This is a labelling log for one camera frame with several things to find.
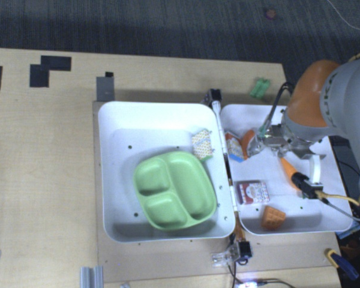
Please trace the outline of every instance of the wooden board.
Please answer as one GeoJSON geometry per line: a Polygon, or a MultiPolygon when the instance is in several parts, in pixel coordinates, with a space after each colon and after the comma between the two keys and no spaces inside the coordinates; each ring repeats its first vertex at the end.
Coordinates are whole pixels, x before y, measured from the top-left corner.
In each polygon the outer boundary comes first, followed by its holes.
{"type": "MultiPolygon", "coordinates": [[[[340,288],[338,275],[331,266],[321,268],[289,269],[276,271],[246,272],[236,276],[241,281],[266,280],[276,278],[285,281],[298,288],[340,288]]],[[[105,284],[105,288],[119,288],[125,282],[105,284]]],[[[230,274],[192,276],[181,278],[168,278],[157,280],[128,281],[131,288],[184,288],[184,287],[208,287],[208,288],[231,288],[232,276],[230,274]]],[[[270,288],[286,288],[284,284],[272,284],[270,288]]]]}
{"type": "MultiPolygon", "coordinates": [[[[80,267],[98,264],[92,118],[97,76],[114,72],[118,100],[178,102],[199,102],[209,88],[221,88],[226,103],[270,103],[285,80],[278,64],[30,50],[0,49],[0,66],[0,287],[77,287],[80,267]],[[29,65],[40,64],[41,55],[70,56],[72,69],[51,71],[49,88],[30,88],[29,65]],[[248,97],[258,77],[272,82],[264,102],[248,97]]],[[[338,250],[333,233],[248,238],[254,258],[240,272],[324,266],[319,269],[339,286],[322,255],[326,247],[338,250]],[[285,253],[306,265],[281,259],[285,253]]],[[[109,280],[226,274],[209,264],[209,254],[225,242],[181,241],[159,252],[147,245],[118,246],[123,274],[109,280]],[[161,257],[169,262],[164,272],[155,268],[161,257]]],[[[199,280],[190,282],[184,279],[188,287],[200,286],[199,280]]]]}

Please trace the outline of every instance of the orange sponge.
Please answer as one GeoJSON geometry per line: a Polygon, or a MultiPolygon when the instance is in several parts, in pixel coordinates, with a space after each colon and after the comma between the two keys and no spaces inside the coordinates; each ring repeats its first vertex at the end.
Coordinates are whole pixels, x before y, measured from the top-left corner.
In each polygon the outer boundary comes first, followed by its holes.
{"type": "Polygon", "coordinates": [[[267,206],[263,213],[262,227],[269,230],[278,229],[284,223],[285,219],[286,214],[283,211],[267,206]]]}

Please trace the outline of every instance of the green object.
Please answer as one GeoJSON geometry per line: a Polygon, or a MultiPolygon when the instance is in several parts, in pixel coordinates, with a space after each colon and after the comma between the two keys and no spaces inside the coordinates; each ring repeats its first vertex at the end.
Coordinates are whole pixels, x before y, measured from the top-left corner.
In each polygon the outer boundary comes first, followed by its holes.
{"type": "Polygon", "coordinates": [[[256,81],[256,85],[250,92],[250,96],[256,99],[262,99],[270,85],[271,83],[268,79],[260,78],[256,81]]]}
{"type": "Polygon", "coordinates": [[[149,223],[157,229],[184,229],[207,220],[216,210],[212,184],[201,162],[176,151],[141,162],[134,189],[149,223]]]}

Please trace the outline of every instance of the metal bracket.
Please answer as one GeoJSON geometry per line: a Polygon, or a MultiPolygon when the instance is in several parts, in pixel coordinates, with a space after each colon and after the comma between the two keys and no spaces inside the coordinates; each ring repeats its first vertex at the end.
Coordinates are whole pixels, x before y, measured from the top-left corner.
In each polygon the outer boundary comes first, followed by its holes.
{"type": "Polygon", "coordinates": [[[104,288],[103,266],[82,267],[80,270],[80,288],[104,288]]]}
{"type": "Polygon", "coordinates": [[[234,243],[230,245],[225,251],[220,253],[213,253],[211,255],[212,266],[214,268],[220,266],[227,266],[228,264],[237,261],[240,258],[239,244],[234,243]]]}
{"type": "Polygon", "coordinates": [[[223,97],[221,96],[221,91],[219,89],[210,89],[204,96],[201,104],[205,104],[206,106],[212,108],[212,103],[214,101],[221,102],[223,97]]]}
{"type": "Polygon", "coordinates": [[[115,100],[115,78],[113,73],[106,73],[105,77],[96,77],[96,99],[105,103],[115,100]]]}

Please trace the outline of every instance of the orange handle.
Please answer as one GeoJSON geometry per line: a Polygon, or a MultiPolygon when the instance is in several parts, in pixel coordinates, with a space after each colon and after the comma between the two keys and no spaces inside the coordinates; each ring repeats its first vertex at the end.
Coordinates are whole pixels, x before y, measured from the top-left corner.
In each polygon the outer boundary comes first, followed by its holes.
{"type": "Polygon", "coordinates": [[[300,189],[294,185],[294,183],[292,182],[292,175],[297,173],[297,170],[295,169],[295,167],[290,164],[285,158],[281,158],[280,159],[281,164],[283,165],[284,171],[288,176],[288,181],[291,184],[291,186],[293,188],[295,188],[296,190],[300,191],[300,189]]]}

